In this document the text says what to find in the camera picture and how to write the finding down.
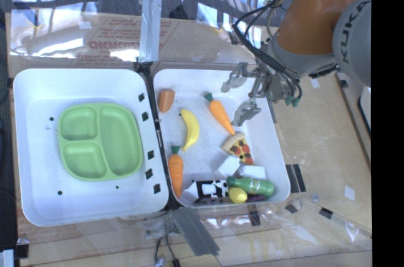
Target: toy bottle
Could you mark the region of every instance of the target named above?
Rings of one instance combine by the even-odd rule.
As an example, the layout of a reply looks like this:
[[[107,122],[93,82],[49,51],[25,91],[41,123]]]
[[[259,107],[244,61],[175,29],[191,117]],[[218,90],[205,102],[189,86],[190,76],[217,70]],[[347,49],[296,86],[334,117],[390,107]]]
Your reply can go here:
[[[274,191],[274,185],[272,182],[265,179],[255,179],[252,177],[242,177],[236,179],[235,177],[227,178],[227,187],[239,187],[245,190],[248,194],[260,194],[267,197],[271,196]]]

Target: pizza slice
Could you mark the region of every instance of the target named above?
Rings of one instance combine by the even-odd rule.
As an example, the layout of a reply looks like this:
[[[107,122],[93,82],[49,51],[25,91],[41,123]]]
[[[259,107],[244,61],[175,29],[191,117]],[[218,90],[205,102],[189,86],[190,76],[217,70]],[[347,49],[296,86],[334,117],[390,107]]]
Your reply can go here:
[[[238,156],[240,161],[246,165],[252,165],[254,163],[244,133],[236,133],[234,136],[231,136],[225,141],[222,149],[229,154]]]

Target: banana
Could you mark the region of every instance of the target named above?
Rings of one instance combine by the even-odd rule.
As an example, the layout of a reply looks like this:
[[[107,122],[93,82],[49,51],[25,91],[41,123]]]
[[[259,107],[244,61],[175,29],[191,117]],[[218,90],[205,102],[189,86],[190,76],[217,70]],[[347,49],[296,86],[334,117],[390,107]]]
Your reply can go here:
[[[185,145],[181,148],[183,151],[186,151],[188,147],[195,144],[199,139],[199,122],[195,115],[187,109],[182,109],[180,113],[187,126],[187,138]]]

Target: orange carrot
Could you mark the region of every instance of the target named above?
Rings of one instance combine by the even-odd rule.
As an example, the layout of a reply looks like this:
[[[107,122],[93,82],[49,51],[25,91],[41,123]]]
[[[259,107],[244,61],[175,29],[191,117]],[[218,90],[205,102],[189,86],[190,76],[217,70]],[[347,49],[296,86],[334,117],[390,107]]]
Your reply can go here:
[[[231,134],[235,134],[232,123],[221,101],[214,100],[211,93],[207,93],[205,98],[209,101],[209,109],[215,119]]]
[[[177,198],[182,193],[182,173],[184,170],[184,162],[178,155],[180,146],[171,146],[172,156],[169,158],[169,171],[171,176],[171,184]]]

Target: green plate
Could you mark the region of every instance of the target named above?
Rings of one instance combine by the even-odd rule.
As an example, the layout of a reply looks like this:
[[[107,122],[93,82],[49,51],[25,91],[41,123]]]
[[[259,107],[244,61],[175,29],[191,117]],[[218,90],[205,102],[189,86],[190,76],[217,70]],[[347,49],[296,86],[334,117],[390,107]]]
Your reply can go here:
[[[58,135],[64,167],[84,181],[127,177],[143,163],[136,119],[121,105],[71,106],[59,118]]]

